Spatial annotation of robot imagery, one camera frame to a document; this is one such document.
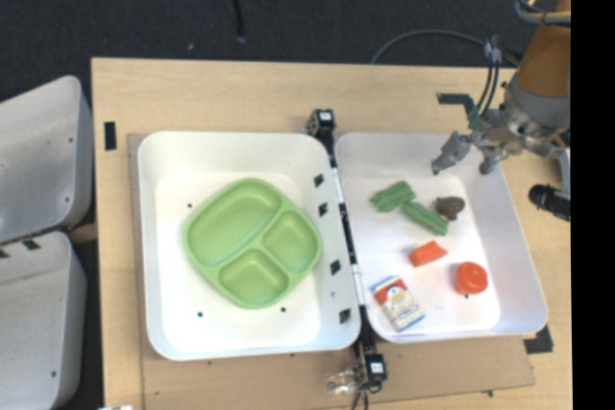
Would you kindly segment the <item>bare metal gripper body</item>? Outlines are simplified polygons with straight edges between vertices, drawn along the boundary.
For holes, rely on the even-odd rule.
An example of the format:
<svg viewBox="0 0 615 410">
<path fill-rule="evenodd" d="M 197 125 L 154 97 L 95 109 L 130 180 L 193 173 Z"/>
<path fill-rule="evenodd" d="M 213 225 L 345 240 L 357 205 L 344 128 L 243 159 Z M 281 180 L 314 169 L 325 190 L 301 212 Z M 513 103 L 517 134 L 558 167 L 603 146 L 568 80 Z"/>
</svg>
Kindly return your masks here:
<svg viewBox="0 0 615 410">
<path fill-rule="evenodd" d="M 570 148 L 566 132 L 541 125 L 526 113 L 490 109 L 472 130 L 472 142 L 484 151 L 503 156 L 527 151 L 544 158 L 558 158 Z"/>
</svg>

